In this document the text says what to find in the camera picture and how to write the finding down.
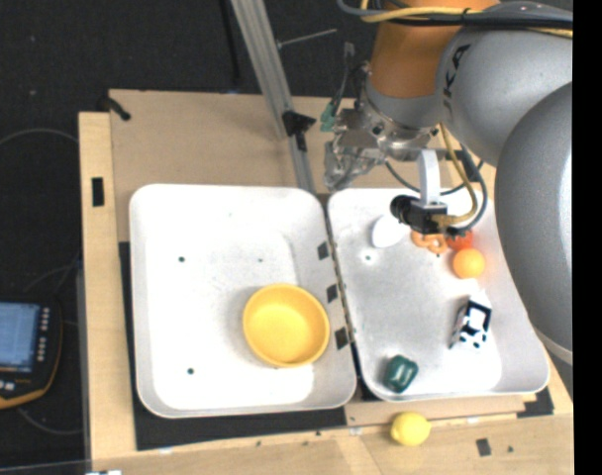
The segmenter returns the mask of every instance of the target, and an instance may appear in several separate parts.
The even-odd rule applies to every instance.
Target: black floor
[[[534,1],[573,8],[573,0]],[[373,28],[343,15],[335,0],[265,3],[283,42],[338,29],[282,50],[294,95],[333,95],[343,41],[368,57]],[[232,19],[234,69],[222,16],[220,0],[0,0],[0,143],[30,129],[76,137],[78,112],[96,110],[110,88],[256,93]],[[3,142],[0,294],[31,285],[34,291],[56,290],[66,324],[51,391],[23,408],[37,425],[16,410],[0,412],[0,467],[83,458],[76,289],[73,273],[65,274],[77,260],[80,234],[76,143],[43,131]],[[563,374],[570,382],[570,370]]]

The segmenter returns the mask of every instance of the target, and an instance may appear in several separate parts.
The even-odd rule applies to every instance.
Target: black mat
[[[130,244],[119,244],[123,277],[123,299],[127,322],[128,351],[132,376],[134,421],[138,450],[195,443],[222,438],[259,436],[283,432],[337,428],[347,424],[345,409],[251,416],[225,416],[197,419],[164,419],[152,414],[141,402],[136,389]]]

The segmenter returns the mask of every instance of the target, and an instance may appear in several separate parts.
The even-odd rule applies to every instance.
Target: orange ball
[[[476,278],[486,268],[483,253],[476,248],[465,248],[452,258],[452,270],[459,278]]]

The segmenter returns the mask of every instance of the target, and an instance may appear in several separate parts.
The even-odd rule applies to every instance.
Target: display screen
[[[33,370],[40,306],[0,302],[0,366]]]

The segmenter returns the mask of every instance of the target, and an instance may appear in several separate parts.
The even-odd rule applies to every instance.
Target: yellow bowl
[[[323,354],[330,340],[330,321],[312,294],[277,283],[259,289],[246,303],[244,336],[261,360],[291,368]]]

